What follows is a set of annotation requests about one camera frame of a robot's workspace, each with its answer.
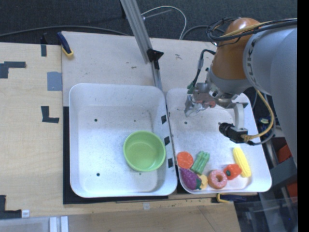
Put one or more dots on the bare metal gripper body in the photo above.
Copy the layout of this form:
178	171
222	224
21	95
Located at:
205	94

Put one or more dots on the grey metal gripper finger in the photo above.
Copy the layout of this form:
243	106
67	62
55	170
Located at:
198	109
188	107

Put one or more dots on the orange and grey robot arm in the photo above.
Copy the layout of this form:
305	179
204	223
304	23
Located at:
270	57

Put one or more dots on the white plastic tray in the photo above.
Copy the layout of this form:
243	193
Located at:
205	139
108	141

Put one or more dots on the orange toy orange slice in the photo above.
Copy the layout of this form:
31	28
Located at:
185	159

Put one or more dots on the green toy asparagus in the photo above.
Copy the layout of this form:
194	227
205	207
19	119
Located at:
200	163

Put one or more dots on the green bowl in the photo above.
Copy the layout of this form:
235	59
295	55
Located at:
144	151

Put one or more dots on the yellow toy corn cob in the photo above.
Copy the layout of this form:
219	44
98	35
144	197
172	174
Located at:
242	162

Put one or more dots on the purple toy grapes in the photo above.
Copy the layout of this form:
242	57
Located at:
189	178

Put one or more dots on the orange toy bell pepper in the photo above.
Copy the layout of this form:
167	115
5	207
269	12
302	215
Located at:
233	171

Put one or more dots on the small yellow toy food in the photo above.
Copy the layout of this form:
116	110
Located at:
204	180

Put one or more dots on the pink frosted toy doughnut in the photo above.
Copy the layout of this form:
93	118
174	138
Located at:
213	181

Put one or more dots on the pale wood board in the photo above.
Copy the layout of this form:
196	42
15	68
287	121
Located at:
108	62

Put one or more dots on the black cylinder on white bracket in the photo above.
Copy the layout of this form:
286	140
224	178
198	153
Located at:
235	133

